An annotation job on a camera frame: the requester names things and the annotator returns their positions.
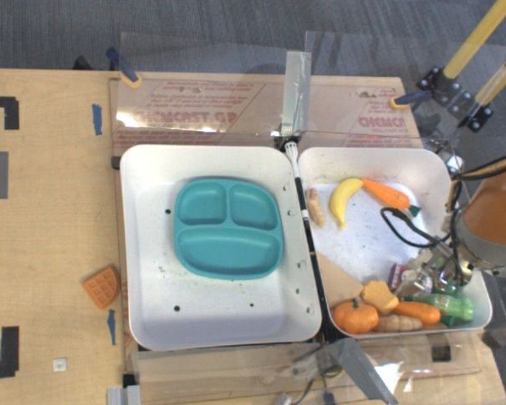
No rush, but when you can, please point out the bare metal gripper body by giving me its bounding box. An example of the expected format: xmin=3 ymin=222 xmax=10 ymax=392
xmin=406 ymin=239 xmax=476 ymax=289

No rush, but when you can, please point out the red and white packet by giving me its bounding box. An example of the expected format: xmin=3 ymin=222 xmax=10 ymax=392
xmin=388 ymin=262 xmax=415 ymax=291

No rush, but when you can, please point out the orange carrot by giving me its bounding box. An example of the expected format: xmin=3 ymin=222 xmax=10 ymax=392
xmin=361 ymin=177 xmax=423 ymax=219
xmin=391 ymin=300 xmax=457 ymax=328

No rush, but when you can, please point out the green bottle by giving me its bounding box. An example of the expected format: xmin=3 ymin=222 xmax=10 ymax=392
xmin=403 ymin=292 xmax=476 ymax=322

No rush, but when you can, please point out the beige croissant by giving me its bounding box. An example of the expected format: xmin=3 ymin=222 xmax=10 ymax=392
xmin=372 ymin=314 xmax=424 ymax=334

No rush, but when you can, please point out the orange pumpkin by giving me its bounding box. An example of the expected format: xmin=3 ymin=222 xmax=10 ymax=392
xmin=332 ymin=298 xmax=380 ymax=336

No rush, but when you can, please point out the white plastic tray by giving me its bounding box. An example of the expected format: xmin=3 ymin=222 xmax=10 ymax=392
xmin=119 ymin=143 xmax=323 ymax=351
xmin=297 ymin=146 xmax=493 ymax=339

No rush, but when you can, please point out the tan bread slice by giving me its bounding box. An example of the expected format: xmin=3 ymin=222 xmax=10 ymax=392
xmin=317 ymin=252 xmax=365 ymax=310

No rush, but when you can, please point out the yellow banana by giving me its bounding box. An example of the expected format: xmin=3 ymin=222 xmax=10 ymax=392
xmin=329 ymin=177 xmax=365 ymax=230

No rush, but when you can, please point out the thin black and white rod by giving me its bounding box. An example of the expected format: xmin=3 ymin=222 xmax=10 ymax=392
xmin=283 ymin=141 xmax=335 ymax=342

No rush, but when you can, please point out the tan baguette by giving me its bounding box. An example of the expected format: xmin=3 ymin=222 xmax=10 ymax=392
xmin=304 ymin=187 xmax=327 ymax=229

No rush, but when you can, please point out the teal divided plate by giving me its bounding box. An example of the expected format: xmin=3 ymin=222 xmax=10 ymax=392
xmin=172 ymin=177 xmax=285 ymax=282

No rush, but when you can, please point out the brown cardboard board red print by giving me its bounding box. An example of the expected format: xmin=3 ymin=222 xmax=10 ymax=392
xmin=109 ymin=72 xmax=428 ymax=356

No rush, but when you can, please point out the orange waffle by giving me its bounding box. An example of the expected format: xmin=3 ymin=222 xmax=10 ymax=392
xmin=82 ymin=264 xmax=121 ymax=311

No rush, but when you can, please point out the black block with thin wires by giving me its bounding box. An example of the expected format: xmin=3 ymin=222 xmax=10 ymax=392
xmin=273 ymin=130 xmax=301 ymax=148

